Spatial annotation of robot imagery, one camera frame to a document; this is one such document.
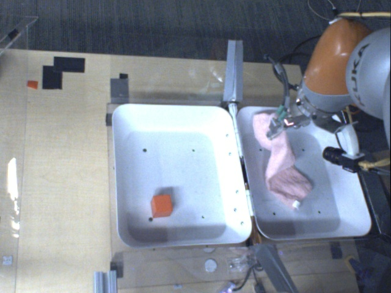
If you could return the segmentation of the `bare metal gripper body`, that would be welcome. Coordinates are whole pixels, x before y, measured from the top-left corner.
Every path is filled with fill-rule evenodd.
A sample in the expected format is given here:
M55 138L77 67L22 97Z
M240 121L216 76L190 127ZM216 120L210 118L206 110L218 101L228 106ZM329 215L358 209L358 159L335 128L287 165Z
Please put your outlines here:
M312 121L314 115L317 115L317 109L306 99L296 98L296 101L291 105L287 117L283 120L285 129L299 129L306 127Z

